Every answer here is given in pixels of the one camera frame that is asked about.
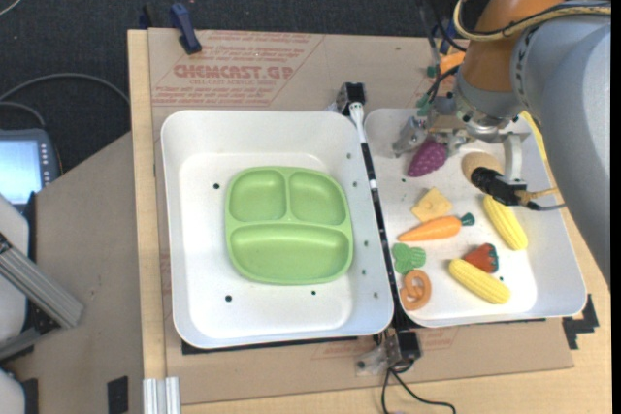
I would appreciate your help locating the yellow corn cob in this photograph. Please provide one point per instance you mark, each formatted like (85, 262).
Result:
(507, 223)
(480, 281)

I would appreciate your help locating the white plastic tray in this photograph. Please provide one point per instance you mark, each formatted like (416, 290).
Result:
(204, 228)
(543, 276)

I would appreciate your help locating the tan bread roll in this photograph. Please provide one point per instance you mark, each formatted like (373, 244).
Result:
(473, 162)

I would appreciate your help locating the purple grapes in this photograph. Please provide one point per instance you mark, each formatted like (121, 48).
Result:
(427, 160)

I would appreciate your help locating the orange toy piece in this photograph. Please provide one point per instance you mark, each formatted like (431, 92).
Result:
(452, 61)

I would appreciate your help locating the brown cardboard board red print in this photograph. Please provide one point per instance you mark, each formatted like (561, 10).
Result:
(233, 73)

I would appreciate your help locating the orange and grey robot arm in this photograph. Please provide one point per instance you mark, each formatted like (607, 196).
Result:
(567, 73)

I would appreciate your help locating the orange pretzel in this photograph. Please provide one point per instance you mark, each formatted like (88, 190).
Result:
(406, 300)

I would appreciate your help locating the green divided plate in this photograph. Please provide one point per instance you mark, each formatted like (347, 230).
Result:
(286, 252)

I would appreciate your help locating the black cylinder on white bracket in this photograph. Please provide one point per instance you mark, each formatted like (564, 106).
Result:
(490, 181)

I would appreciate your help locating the orange carrot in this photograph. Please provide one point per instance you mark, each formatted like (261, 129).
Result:
(432, 229)

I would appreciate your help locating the thin black and white rod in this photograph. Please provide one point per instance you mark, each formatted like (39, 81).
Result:
(372, 179)

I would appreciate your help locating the green broccoli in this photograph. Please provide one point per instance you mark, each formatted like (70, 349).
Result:
(406, 258)

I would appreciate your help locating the yellow cheese cracker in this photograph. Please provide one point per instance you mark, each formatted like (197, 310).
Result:
(432, 204)

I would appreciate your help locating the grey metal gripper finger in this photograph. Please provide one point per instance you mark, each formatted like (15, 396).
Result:
(411, 136)
(457, 142)

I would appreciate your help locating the red strawberry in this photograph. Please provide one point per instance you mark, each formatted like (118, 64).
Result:
(482, 258)

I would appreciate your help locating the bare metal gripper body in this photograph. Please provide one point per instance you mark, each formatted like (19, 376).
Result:
(448, 118)

